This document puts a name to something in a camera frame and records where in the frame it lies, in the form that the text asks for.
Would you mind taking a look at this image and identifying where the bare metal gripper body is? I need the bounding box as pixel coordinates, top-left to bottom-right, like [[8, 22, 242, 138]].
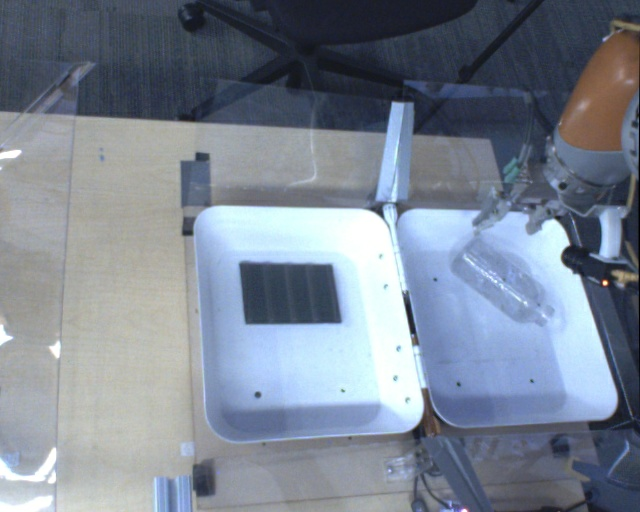
[[503, 168, 622, 218]]

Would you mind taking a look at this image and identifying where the clear plastic bottle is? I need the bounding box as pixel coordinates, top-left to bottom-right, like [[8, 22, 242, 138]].
[[449, 234, 557, 327]]

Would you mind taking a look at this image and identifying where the white plastic tray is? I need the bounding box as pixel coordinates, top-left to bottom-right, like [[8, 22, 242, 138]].
[[396, 207, 620, 430], [193, 204, 425, 445]]

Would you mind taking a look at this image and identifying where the dark grey ribbed rectangular pad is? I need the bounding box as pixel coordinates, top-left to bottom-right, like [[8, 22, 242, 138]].
[[238, 261, 343, 326]]

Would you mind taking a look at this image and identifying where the black office chair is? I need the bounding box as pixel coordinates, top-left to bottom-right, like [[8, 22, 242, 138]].
[[178, 0, 546, 124]]

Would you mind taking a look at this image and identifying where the black cylinder on white bracket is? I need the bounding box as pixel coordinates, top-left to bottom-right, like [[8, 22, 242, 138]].
[[560, 206, 628, 289]]

